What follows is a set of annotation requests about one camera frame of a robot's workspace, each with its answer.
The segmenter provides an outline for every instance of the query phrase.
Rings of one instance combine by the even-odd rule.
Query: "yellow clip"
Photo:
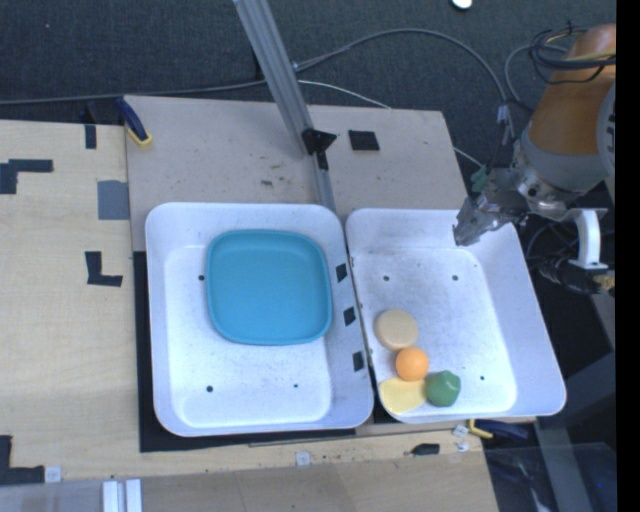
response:
[[[493,439],[493,434],[491,432],[476,428],[476,420],[469,420],[469,432],[481,437],[482,439]]]
[[[127,133],[129,134],[129,137],[131,137],[135,141],[135,143],[141,148],[147,147],[149,144],[151,144],[151,141],[153,140],[153,137],[149,132],[147,132],[147,138],[144,140],[141,140],[140,137],[136,135],[136,132],[134,132],[131,128],[127,129]]]

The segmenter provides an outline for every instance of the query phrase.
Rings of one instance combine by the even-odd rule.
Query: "orange fruit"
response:
[[[408,381],[424,379],[429,371],[429,356],[418,347],[407,347],[396,356],[398,377]]]

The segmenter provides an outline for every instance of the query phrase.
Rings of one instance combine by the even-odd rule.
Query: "blue oval object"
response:
[[[308,343],[331,325],[324,253],[298,233],[227,231],[209,245],[205,279],[211,321],[230,341]]]

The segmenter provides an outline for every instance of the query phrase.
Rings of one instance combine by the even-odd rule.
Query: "metal post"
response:
[[[267,0],[233,2],[287,129],[300,150],[311,154],[302,134],[313,130],[313,123]],[[313,166],[318,199],[321,204],[335,211],[328,169],[322,168],[315,156]]]

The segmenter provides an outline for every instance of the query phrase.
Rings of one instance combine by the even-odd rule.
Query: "beige round object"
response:
[[[401,309],[388,309],[376,318],[374,330],[378,341],[389,350],[401,350],[418,339],[418,324]]]

